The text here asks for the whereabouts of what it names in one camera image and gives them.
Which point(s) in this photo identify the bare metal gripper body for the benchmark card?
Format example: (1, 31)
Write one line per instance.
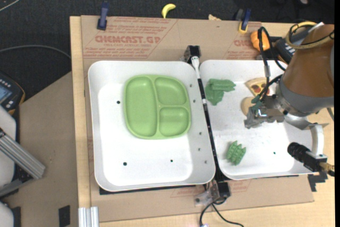
(272, 111)

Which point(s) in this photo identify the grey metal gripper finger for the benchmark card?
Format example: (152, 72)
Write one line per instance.
(249, 121)

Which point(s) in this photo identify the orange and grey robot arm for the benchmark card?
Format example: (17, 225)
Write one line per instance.
(308, 66)

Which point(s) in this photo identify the beige toy biscuit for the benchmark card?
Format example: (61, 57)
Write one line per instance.
(245, 105)

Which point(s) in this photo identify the white plastic tray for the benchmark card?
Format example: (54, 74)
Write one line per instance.
(255, 141)
(148, 162)

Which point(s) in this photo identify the toy pizza slice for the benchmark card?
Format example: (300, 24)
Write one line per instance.
(255, 85)

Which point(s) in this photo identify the green ribbed toy vegetable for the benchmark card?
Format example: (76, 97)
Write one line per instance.
(236, 152)

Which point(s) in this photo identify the green toy lettuce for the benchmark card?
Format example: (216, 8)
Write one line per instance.
(216, 90)

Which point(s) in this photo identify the thin black and white rod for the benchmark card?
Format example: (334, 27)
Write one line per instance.
(205, 103)

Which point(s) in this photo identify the orange toy fruit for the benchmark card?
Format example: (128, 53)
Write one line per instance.
(256, 40)

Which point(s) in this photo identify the green divided plate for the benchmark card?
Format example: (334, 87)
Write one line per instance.
(143, 106)

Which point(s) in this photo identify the small beige toy piece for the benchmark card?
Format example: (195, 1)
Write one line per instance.
(213, 17)

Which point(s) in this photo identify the brown cardboard board red print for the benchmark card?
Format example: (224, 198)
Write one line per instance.
(159, 40)

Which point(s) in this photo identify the yellow banana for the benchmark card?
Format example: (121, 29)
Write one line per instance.
(167, 9)

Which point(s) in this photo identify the black cylinder on white bracket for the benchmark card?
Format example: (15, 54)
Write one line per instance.
(305, 155)

